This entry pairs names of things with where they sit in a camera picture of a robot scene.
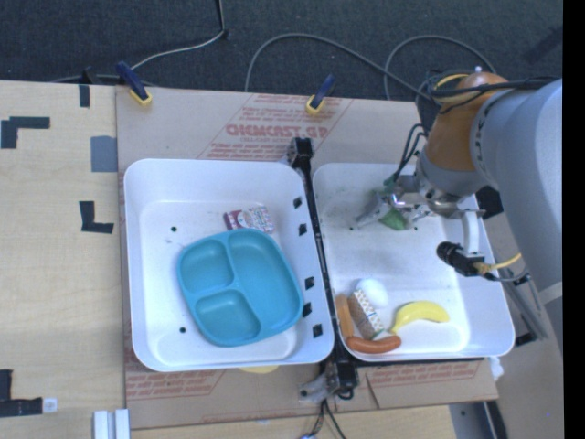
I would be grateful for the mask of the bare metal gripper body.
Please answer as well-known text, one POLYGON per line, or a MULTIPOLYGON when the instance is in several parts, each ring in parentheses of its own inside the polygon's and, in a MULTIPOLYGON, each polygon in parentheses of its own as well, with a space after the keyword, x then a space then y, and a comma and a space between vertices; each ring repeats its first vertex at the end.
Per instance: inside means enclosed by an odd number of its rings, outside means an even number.
POLYGON ((463 198, 429 185, 424 177, 400 175, 389 187, 389 205, 403 212, 429 211, 445 219, 459 219, 472 212, 479 217, 485 214, 477 206, 465 207, 463 198))

